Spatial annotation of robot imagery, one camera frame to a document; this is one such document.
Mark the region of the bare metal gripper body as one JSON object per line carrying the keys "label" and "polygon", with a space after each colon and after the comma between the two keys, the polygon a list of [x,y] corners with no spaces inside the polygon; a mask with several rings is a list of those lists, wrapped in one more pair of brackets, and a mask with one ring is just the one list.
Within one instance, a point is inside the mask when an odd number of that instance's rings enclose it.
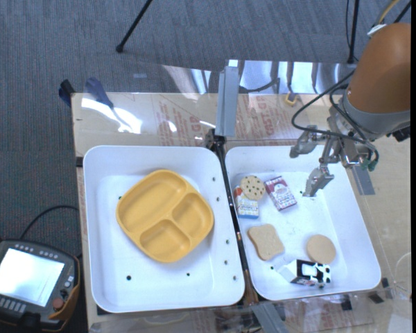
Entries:
{"label": "bare metal gripper body", "polygon": [[340,162],[346,168],[354,165],[370,168],[376,160],[376,149],[362,128],[342,111],[331,111],[327,122],[329,129],[325,133],[320,167]]}

